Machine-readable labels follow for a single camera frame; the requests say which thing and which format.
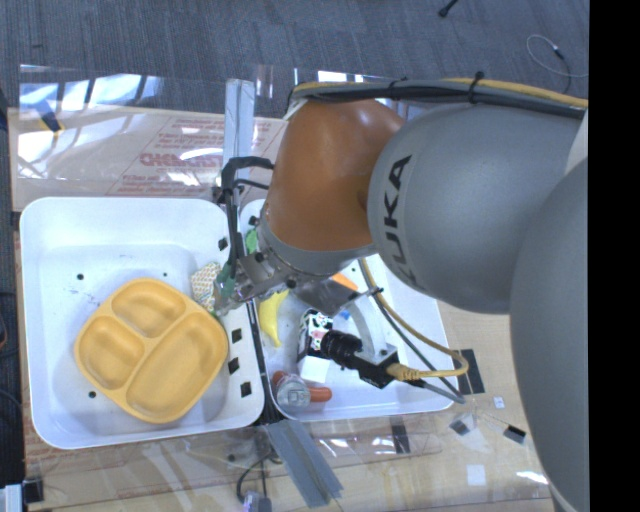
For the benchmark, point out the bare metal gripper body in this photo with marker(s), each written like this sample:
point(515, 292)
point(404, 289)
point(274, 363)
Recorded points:
point(257, 280)

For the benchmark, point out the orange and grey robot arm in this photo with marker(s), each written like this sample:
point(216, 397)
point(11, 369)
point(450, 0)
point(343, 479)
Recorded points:
point(450, 200)

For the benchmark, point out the yellow banana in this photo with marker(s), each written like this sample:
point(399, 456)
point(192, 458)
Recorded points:
point(271, 315)

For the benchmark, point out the green toy food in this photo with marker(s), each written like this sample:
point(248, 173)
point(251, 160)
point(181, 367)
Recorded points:
point(250, 242)

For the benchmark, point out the white orange patterned packet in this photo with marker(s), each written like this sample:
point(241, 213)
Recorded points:
point(204, 285)

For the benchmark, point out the black white patterned carton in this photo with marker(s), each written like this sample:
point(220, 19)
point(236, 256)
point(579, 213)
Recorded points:
point(314, 327)

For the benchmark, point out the orange carrot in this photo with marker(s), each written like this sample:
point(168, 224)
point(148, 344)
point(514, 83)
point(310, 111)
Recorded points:
point(345, 281)

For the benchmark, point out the small blue object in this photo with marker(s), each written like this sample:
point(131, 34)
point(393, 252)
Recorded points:
point(344, 315)

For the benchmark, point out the white cube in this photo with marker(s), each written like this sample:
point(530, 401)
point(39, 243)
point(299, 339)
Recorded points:
point(314, 370)

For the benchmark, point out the yellow divided plate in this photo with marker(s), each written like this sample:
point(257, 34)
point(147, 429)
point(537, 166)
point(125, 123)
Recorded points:
point(150, 350)

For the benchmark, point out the red sausage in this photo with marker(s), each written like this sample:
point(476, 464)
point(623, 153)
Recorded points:
point(320, 394)

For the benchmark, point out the brown cardboard board red print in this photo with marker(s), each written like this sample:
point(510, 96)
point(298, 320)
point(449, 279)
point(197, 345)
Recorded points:
point(150, 165)

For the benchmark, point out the white plastic tray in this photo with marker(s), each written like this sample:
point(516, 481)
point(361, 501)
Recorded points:
point(420, 330)
point(65, 235)

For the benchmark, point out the black cylinder on white bracket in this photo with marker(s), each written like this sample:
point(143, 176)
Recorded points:
point(341, 346)

